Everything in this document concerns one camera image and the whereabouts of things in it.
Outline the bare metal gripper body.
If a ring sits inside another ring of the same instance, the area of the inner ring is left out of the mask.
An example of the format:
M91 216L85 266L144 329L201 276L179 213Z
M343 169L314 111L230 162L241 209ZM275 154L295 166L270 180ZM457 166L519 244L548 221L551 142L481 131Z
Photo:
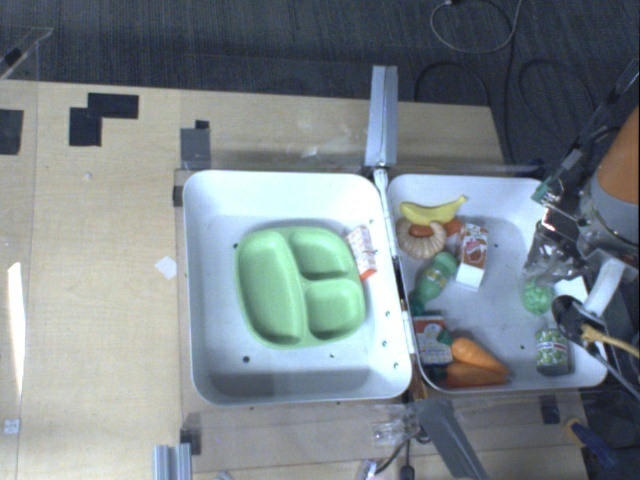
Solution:
M572 257L579 271L599 271L608 262L626 268L626 241L592 207L583 215L573 215L548 206L536 225L537 240L546 244L548 265L553 258Z

